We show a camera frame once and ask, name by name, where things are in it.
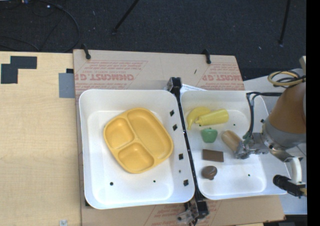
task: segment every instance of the yellow cylinder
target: yellow cylinder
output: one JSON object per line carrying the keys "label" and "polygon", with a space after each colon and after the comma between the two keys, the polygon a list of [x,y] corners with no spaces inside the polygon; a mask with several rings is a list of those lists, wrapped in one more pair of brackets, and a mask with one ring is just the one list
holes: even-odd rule
{"label": "yellow cylinder", "polygon": [[213,110],[208,114],[199,116],[198,120],[195,122],[200,126],[213,125],[213,124],[223,124],[228,122],[229,114],[224,108]]}

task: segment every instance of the black clamp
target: black clamp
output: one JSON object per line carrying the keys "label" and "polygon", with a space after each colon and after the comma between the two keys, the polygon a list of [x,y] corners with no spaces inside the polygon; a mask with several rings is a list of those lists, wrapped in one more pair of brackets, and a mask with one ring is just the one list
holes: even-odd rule
{"label": "black clamp", "polygon": [[210,53],[207,49],[204,49],[201,54],[205,55],[206,58],[206,63],[207,64],[211,64],[211,60],[210,60]]}
{"label": "black clamp", "polygon": [[85,58],[87,60],[91,59],[91,55],[89,54],[88,48],[85,44],[81,44],[81,49],[84,50]]}

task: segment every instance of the black fabric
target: black fabric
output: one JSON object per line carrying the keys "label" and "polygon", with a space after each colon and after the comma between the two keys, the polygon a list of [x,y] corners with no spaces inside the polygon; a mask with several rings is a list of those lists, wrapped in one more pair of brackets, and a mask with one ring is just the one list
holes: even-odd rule
{"label": "black fabric", "polygon": [[20,0],[0,2],[0,50],[89,50],[236,57],[243,80],[301,68],[307,0]]}

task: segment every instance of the yellow cable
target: yellow cable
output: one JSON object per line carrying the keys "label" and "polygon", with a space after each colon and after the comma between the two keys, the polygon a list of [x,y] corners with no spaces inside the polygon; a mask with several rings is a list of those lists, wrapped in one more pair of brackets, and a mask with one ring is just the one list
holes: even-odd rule
{"label": "yellow cable", "polygon": [[274,85],[277,85],[277,86],[291,86],[291,85],[296,85],[296,84],[299,84],[299,83],[302,83],[302,82],[305,82],[306,81],[306,78],[303,78],[303,79],[299,79],[299,80],[296,80],[296,81],[292,81],[292,82],[284,82],[284,83],[281,83],[281,82],[276,82],[274,80],[272,80],[272,78],[275,76],[275,75],[279,75],[279,74],[285,74],[285,75],[290,75],[292,77],[296,77],[297,75],[294,74],[294,73],[291,73],[289,71],[277,71],[277,72],[273,72],[271,74],[268,75],[268,81],[271,82],[272,84]]}

